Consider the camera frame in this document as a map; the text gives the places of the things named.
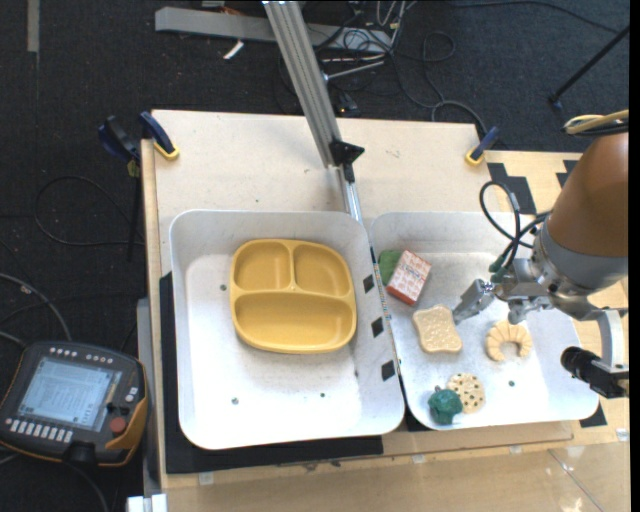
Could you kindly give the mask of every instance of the yellow divided plate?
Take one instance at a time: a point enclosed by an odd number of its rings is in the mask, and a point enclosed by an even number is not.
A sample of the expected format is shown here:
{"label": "yellow divided plate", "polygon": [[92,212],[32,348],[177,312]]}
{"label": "yellow divided plate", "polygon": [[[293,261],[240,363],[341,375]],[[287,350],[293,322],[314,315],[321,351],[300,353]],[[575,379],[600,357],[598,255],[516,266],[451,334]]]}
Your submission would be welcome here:
{"label": "yellow divided plate", "polygon": [[288,239],[243,244],[231,263],[231,315],[238,336],[272,352],[337,350],[356,330],[349,267],[326,245]]}

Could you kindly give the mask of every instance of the black carpet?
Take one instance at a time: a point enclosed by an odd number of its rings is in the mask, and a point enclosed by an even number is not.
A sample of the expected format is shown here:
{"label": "black carpet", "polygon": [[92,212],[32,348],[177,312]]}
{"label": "black carpet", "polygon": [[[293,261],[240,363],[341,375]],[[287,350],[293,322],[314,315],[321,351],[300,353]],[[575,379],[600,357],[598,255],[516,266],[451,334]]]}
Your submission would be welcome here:
{"label": "black carpet", "polygon": [[[135,182],[100,145],[98,127],[115,115],[138,137],[143,110],[299,115],[299,103],[275,44],[248,41],[225,60],[234,40],[155,31],[158,9],[203,9],[202,2],[42,1],[33,51],[27,0],[5,3],[0,274],[55,303],[74,339],[136,354],[135,308],[146,292],[141,236],[127,259]],[[260,2],[226,5],[264,17]],[[390,5],[381,3],[381,15]],[[304,15],[339,26],[354,8],[362,14],[349,26],[376,22],[376,2],[306,2]],[[562,94],[561,109],[548,97],[629,22],[630,0],[416,2],[394,56],[330,90],[335,98],[348,93],[364,118],[475,123],[480,135],[497,126],[497,149],[581,152],[590,141],[561,127],[577,115],[628,108],[629,38]],[[29,343],[62,339],[63,331],[34,294],[0,279],[0,394],[20,354],[4,335]],[[7,456],[0,452],[0,510],[100,510],[92,487],[64,466],[24,456],[2,463]],[[127,496],[142,494],[141,457],[94,480],[111,510],[123,510]]]}

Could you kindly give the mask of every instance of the white tray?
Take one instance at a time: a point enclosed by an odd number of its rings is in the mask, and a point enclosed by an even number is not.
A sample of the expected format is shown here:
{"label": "white tray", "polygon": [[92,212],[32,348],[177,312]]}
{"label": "white tray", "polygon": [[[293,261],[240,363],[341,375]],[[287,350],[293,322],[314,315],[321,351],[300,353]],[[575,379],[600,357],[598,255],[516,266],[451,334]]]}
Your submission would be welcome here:
{"label": "white tray", "polygon": [[[349,265],[356,334],[327,354],[253,348],[236,335],[229,304],[233,254],[259,238],[326,244]],[[176,316],[178,411],[185,436],[204,449],[381,435],[404,417],[397,360],[382,321],[364,227],[341,212],[191,210],[170,228]]]}
{"label": "white tray", "polygon": [[[494,214],[505,230],[513,230],[511,214]],[[371,226],[376,257],[383,250],[408,249],[432,264],[417,304],[408,306],[386,295],[407,405],[423,425],[438,430],[467,427],[583,419],[599,403],[588,384],[562,367],[560,356],[580,346],[573,321],[557,311],[530,313],[523,323],[533,339],[528,357],[519,358],[515,346],[502,345],[506,361],[489,359],[486,333],[507,318],[508,306],[499,300],[457,326],[463,340],[458,354],[427,354],[419,346],[411,317],[436,304],[455,308],[460,295],[476,278],[487,280],[488,267],[507,244],[481,213],[389,213]],[[427,401],[436,386],[444,388],[459,372],[475,374],[484,384],[486,404],[472,414],[457,414],[452,425],[433,421]]]}

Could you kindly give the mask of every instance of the green toy vegetable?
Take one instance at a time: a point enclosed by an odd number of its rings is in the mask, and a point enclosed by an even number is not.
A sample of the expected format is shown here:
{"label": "green toy vegetable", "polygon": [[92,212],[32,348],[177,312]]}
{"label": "green toy vegetable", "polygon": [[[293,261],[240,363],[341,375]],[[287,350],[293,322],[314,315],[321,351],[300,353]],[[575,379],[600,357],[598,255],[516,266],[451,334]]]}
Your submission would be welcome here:
{"label": "green toy vegetable", "polygon": [[462,402],[458,394],[451,389],[440,389],[436,386],[436,391],[429,397],[429,407],[436,423],[441,425],[451,425],[453,417],[462,412]]}
{"label": "green toy vegetable", "polygon": [[402,256],[402,251],[389,250],[382,251],[380,253],[380,256],[378,257],[378,268],[380,269],[380,279],[382,280],[382,284],[386,285],[391,279],[400,256]]}

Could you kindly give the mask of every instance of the red and white box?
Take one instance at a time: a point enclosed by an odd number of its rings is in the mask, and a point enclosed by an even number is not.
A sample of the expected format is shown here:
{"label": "red and white box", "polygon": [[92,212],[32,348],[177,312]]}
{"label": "red and white box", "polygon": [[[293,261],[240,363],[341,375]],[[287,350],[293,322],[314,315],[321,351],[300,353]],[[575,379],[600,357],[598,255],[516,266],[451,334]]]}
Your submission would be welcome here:
{"label": "red and white box", "polygon": [[386,290],[410,306],[413,306],[422,293],[431,270],[431,263],[411,251],[404,251],[387,283]]}

